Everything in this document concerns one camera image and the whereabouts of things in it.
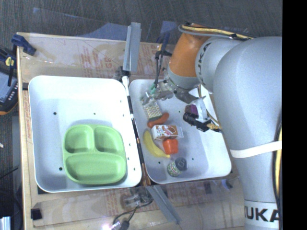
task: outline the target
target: gray floor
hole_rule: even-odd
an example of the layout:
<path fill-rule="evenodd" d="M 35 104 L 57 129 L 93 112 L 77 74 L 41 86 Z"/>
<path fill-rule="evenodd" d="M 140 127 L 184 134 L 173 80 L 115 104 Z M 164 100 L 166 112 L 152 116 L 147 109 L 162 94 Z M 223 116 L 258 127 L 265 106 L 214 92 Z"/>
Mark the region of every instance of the gray floor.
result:
<path fill-rule="evenodd" d="M 0 45 L 12 49 L 16 32 L 84 35 L 106 23 L 142 24 L 143 42 L 156 42 L 160 33 L 185 21 L 245 31 L 253 36 L 281 36 L 283 0 L 0 0 Z M 174 29 L 169 43 L 180 33 Z M 0 116 L 0 175 L 13 168 L 12 115 Z M 14 195 L 10 174 L 0 189 Z M 13 215 L 13 201 L 0 196 L 0 207 Z"/>

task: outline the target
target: red object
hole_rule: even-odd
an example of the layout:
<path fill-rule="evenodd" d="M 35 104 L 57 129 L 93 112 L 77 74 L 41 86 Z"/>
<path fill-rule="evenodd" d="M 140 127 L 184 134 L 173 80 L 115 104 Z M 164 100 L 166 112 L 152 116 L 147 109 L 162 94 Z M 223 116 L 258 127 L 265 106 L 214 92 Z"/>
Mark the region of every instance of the red object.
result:
<path fill-rule="evenodd" d="M 178 153 L 178 140 L 177 139 L 166 139 L 162 142 L 164 152 L 166 154 Z"/>

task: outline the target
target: robotic arm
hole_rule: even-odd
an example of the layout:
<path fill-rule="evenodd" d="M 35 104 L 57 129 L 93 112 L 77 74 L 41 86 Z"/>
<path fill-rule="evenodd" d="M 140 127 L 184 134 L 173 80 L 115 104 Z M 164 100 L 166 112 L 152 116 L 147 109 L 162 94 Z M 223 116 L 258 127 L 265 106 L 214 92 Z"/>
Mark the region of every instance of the robotic arm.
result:
<path fill-rule="evenodd" d="M 223 135 L 237 165 L 245 229 L 283 229 L 282 38 L 180 26 L 183 32 L 154 99 L 189 104 L 199 84 L 213 94 Z"/>

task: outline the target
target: can lid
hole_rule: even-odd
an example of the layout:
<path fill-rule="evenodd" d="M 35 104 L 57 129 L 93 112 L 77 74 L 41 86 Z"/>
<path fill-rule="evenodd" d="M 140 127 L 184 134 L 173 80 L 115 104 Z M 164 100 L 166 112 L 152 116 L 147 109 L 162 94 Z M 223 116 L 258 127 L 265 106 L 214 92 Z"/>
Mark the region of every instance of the can lid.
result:
<path fill-rule="evenodd" d="M 186 171 L 188 168 L 188 163 L 185 158 L 177 158 L 175 160 L 175 165 L 180 171 Z"/>

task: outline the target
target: white tray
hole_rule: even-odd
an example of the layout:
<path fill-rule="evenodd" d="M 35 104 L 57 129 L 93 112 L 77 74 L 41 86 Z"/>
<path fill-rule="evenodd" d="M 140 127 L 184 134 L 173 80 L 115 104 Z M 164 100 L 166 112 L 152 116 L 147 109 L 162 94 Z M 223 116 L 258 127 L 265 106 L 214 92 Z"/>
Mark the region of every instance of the white tray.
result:
<path fill-rule="evenodd" d="M 113 79 L 37 76 L 29 83 L 35 179 L 44 191 L 68 192 L 136 186 L 140 159 L 124 86 Z M 68 178 L 62 143 L 72 125 L 111 126 L 122 135 L 127 172 L 116 184 L 83 185 Z"/>
<path fill-rule="evenodd" d="M 175 97 L 165 101 L 159 100 L 158 105 L 162 113 L 168 112 L 170 114 L 165 124 L 182 127 L 184 138 L 178 139 L 178 153 L 172 154 L 170 159 L 157 158 L 149 153 L 142 139 L 145 130 L 149 128 L 140 99 L 152 83 L 153 80 L 134 80 L 129 88 L 144 163 L 151 180 L 158 184 L 168 184 L 228 175 L 231 171 L 231 162 L 222 134 L 212 130 L 201 132 L 195 126 L 185 122 L 183 114 L 187 104 Z M 205 105 L 209 112 L 215 116 L 212 102 L 205 89 L 202 89 L 202 95 L 207 95 L 204 99 Z M 155 141 L 155 143 L 163 148 L 162 142 Z M 187 160 L 188 169 L 180 176 L 172 177 L 167 173 L 166 168 L 178 157 L 184 157 Z"/>

